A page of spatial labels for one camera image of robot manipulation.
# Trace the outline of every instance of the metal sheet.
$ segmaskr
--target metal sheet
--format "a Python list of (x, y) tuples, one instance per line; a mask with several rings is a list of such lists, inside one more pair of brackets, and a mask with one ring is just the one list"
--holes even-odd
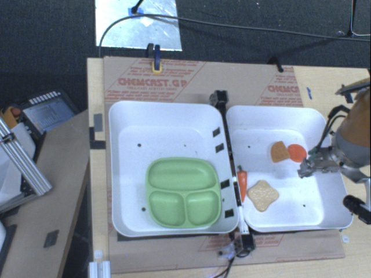
[[(96, 45), (114, 21), (131, 15), (139, 0), (95, 0)], [(138, 13), (177, 16), (175, 0), (144, 0)], [(159, 44), (162, 50), (181, 51), (179, 25), (176, 20), (141, 17), (122, 21), (112, 27), (102, 46), (145, 49), (149, 43)]]

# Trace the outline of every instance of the cardboard sheet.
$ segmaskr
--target cardboard sheet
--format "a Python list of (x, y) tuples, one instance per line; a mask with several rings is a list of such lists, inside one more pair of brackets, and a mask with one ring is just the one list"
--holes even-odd
[[(278, 72), (273, 65), (162, 60), (163, 72), (153, 74), (147, 58), (104, 59), (107, 142), (108, 226), (112, 273), (223, 266), (218, 251), (228, 235), (132, 239), (119, 236), (111, 219), (111, 174), (108, 110), (119, 100), (177, 103), (209, 102), (215, 90), (227, 90), (233, 105), (302, 107), (293, 67)], [(344, 257), (336, 230), (255, 236), (257, 248), (236, 264), (304, 261)]]

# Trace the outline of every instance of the green divided plate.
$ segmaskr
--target green divided plate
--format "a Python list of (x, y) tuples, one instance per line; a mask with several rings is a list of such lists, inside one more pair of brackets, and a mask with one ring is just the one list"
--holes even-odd
[(152, 218), (167, 228), (199, 228), (217, 221), (221, 210), (219, 180), (205, 160), (163, 158), (146, 175)]

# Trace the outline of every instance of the orange object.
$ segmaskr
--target orange object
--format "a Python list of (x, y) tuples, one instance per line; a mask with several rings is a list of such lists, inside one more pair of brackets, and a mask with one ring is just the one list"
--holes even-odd
[(237, 172), (237, 180), (239, 185), (239, 192), (241, 194), (241, 202), (243, 203), (246, 196), (246, 189), (248, 187), (248, 173), (240, 169), (240, 171)]
[(299, 144), (291, 144), (288, 147), (288, 152), (290, 154), (291, 160), (297, 163), (301, 163), (303, 159), (307, 157), (307, 152), (304, 147)]

